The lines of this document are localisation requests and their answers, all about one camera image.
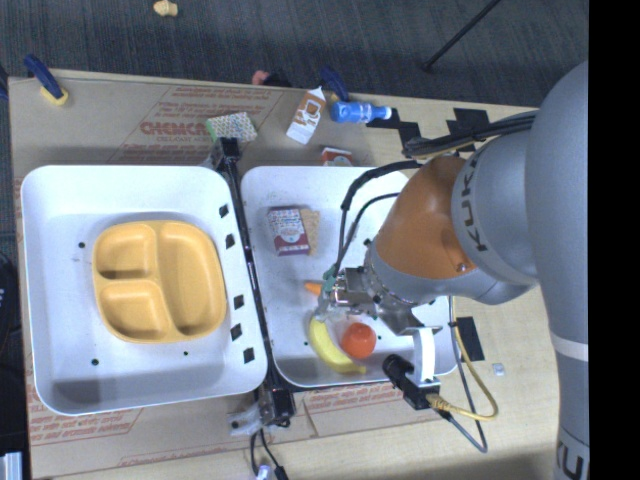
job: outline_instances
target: yellow banana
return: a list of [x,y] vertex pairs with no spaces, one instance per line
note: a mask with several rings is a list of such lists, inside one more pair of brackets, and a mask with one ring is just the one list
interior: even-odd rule
[[354,363],[333,343],[327,324],[313,317],[309,323],[309,342],[320,359],[338,373],[366,373],[366,366]]

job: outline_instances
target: table surface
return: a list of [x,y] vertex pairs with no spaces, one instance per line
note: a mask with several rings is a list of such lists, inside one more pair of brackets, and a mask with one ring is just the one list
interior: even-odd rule
[[[54,73],[61,85],[70,88],[72,99],[69,108],[54,109],[50,103],[44,102],[37,95],[37,83],[33,80],[11,81],[12,148],[16,187],[19,187],[20,181],[29,171],[39,165],[99,163],[100,154],[106,155],[105,158],[113,156],[112,152],[101,153],[101,149],[119,148],[123,141],[134,140],[131,123],[135,127],[145,118],[145,114],[148,117],[149,109],[153,105],[140,103],[140,108],[132,110],[131,115],[122,107],[119,110],[123,116],[121,122],[114,125],[113,115],[105,108],[108,105],[123,105],[122,102],[118,103],[118,100],[123,98],[123,92],[114,91],[118,87],[130,89],[125,91],[129,101],[138,97],[136,91],[146,94],[145,91],[148,92],[149,87],[160,87],[163,84],[227,91],[224,93],[225,98],[230,98],[229,91],[239,91],[237,94],[244,96],[250,94],[249,99],[255,103],[252,115],[257,121],[258,139],[245,148],[240,163],[241,173],[256,165],[318,165],[320,152],[325,146],[352,151],[354,163],[361,166],[381,165],[404,159],[400,153],[397,131],[368,128],[359,124],[339,125],[331,122],[328,115],[323,117],[308,145],[302,146],[287,138],[284,131],[304,93],[301,89],[167,81],[62,70],[54,70]],[[89,96],[85,95],[87,91],[94,91],[94,95],[101,94],[102,99],[96,97],[91,101]],[[159,94],[161,99],[166,93],[159,89]],[[454,109],[484,110],[491,121],[531,110],[377,95],[357,94],[353,95],[353,99],[392,106],[398,109],[403,121],[418,123],[422,135],[432,138],[448,133],[447,120],[455,119]],[[238,110],[243,109],[241,105],[237,107]],[[107,133],[105,130],[109,129],[109,126],[109,133],[114,139],[111,146],[92,143],[90,138],[85,142],[78,142],[77,137],[74,138],[83,133],[89,134],[85,135],[89,137],[92,130],[96,141],[103,140],[101,134]],[[69,132],[70,129],[76,130],[75,135]],[[19,208],[17,218],[20,226]],[[22,248],[19,249],[22,262]],[[21,276],[24,277],[24,265],[21,265]],[[22,300],[26,301],[24,286],[22,290]],[[28,308],[24,306],[26,304],[23,304],[23,317],[28,323]],[[336,428],[342,428],[340,432],[334,432],[334,435],[331,435],[331,432],[319,432],[313,438],[307,439],[289,439],[287,432],[295,433],[295,430],[269,430],[267,437],[273,443],[270,450],[285,467],[290,478],[550,478],[558,421],[558,382],[555,356],[539,289],[536,288],[514,301],[498,306],[485,306],[465,299],[458,299],[456,306],[459,316],[474,318],[486,358],[484,361],[475,362],[474,366],[500,407],[500,415],[496,420],[482,424],[489,453],[478,452],[458,430],[437,417],[407,423],[406,419],[398,419],[394,414],[390,414],[380,416],[383,423],[376,428],[367,429],[367,426],[363,425],[358,427],[356,432],[350,432],[348,427],[340,427],[340,422],[335,421],[333,423],[337,425]],[[24,327],[28,351],[29,325]],[[31,372],[31,355],[25,355],[27,371]],[[494,364],[504,367],[504,375],[494,373]],[[474,385],[470,375],[467,377],[478,411],[488,411],[488,403],[482,393]],[[458,373],[441,380],[443,396],[452,403],[465,405]],[[30,396],[37,398],[33,390]],[[40,409],[32,402],[31,399],[29,417],[30,434],[33,437],[35,432],[41,429],[34,425],[34,419],[38,416],[36,411]],[[211,407],[224,406],[224,410],[228,410],[228,401],[217,400],[210,403]],[[385,404],[379,404],[374,409],[376,415],[384,415],[386,411]],[[179,413],[181,409],[174,407],[173,410]],[[145,409],[143,416],[152,418],[153,414],[166,413],[154,413]],[[341,416],[341,413],[336,412],[334,418]],[[478,439],[478,431],[472,420],[463,417],[459,417],[458,420]],[[189,438],[189,428],[175,426],[175,423],[172,423],[175,419],[167,421],[173,425],[168,429],[169,433],[184,436],[184,439]],[[311,419],[304,423],[294,421],[294,425],[296,424],[313,427],[315,423]],[[137,439],[152,441],[162,440],[164,437],[147,432],[139,433]],[[114,467],[109,467],[108,463],[98,459],[100,456],[108,456],[111,453],[109,448],[115,447],[115,443],[115,439],[87,439],[81,443],[77,440],[51,441],[46,444],[32,441],[34,476],[61,478],[74,473],[73,478],[83,480],[122,477],[164,479],[208,476],[242,480],[253,478],[250,453],[246,445],[230,450],[220,449],[218,453],[214,453],[216,450],[203,448],[204,451],[201,453],[196,451],[191,454],[175,454],[176,460],[155,462],[154,459],[150,459],[147,464],[140,461],[138,465],[123,469],[115,467],[123,465],[122,461],[116,461]],[[95,461],[91,462],[86,454],[94,454]],[[257,457],[259,460],[267,459],[262,447],[258,447]],[[74,461],[83,464],[81,470],[72,467]]]

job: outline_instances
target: yellow plate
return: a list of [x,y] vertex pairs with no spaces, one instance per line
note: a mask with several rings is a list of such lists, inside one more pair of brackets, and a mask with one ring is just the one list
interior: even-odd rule
[[227,300],[215,245],[180,221],[118,224],[93,249],[102,320],[117,337],[171,343],[205,336],[224,320]]

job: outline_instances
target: tomato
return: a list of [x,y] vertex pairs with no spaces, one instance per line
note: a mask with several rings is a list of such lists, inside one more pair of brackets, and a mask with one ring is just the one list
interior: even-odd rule
[[373,353],[376,346],[376,333],[367,324],[354,322],[342,335],[340,346],[351,357],[364,359]]

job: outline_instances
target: blue bottle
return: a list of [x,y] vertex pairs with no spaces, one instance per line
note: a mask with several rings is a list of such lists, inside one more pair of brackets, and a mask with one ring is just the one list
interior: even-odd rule
[[331,106],[331,119],[336,123],[368,123],[373,119],[389,119],[391,107],[376,107],[359,101],[336,101]]

